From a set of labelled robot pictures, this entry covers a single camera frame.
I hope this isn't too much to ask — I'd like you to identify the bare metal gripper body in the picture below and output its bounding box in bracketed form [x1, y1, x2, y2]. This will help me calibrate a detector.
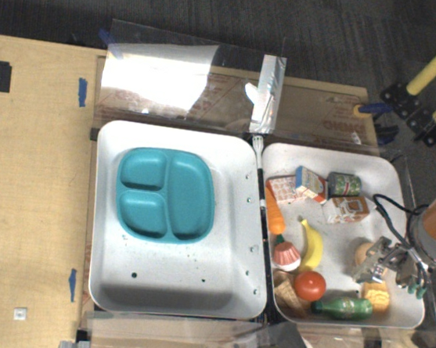
[380, 242, 431, 292]

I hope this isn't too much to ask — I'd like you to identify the tan egg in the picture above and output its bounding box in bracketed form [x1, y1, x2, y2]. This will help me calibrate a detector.
[353, 240, 377, 269]

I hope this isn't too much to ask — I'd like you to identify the yellow corn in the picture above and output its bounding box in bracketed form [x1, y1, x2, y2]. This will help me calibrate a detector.
[358, 278, 393, 315]

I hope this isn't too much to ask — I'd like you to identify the white plastic tray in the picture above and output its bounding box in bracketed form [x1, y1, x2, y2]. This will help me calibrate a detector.
[76, 117, 287, 331]
[242, 140, 436, 339]

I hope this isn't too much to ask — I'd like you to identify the green bottle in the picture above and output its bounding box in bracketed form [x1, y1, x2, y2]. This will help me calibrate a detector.
[308, 291, 375, 325]

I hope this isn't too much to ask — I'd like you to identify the brown and white carton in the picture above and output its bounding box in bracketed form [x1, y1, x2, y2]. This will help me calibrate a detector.
[319, 191, 373, 229]

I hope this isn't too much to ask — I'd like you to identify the yellow banana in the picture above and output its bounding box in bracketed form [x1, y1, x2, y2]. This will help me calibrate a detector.
[294, 217, 328, 274]

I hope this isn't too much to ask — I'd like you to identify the red tomato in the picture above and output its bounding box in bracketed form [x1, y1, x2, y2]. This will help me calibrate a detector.
[291, 268, 329, 304]

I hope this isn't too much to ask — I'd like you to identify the green can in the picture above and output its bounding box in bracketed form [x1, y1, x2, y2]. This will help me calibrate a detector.
[324, 170, 365, 203]

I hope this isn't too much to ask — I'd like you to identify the pink and white cupcake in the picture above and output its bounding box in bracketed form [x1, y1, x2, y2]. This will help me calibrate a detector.
[270, 239, 304, 274]

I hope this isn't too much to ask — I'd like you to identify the tan waffle cone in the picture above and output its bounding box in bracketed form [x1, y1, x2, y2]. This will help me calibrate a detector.
[268, 268, 315, 320]

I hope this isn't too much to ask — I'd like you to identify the blue and white carton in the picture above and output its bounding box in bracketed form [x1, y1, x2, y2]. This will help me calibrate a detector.
[291, 165, 332, 206]

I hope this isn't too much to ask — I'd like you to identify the orange carrot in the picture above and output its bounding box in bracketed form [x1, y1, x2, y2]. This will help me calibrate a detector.
[258, 184, 294, 246]

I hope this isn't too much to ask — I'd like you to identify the red and white carton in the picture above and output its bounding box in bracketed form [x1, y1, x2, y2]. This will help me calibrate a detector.
[262, 171, 302, 208]

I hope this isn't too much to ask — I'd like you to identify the teal divided plate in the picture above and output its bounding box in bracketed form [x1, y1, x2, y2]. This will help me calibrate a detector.
[109, 142, 222, 249]

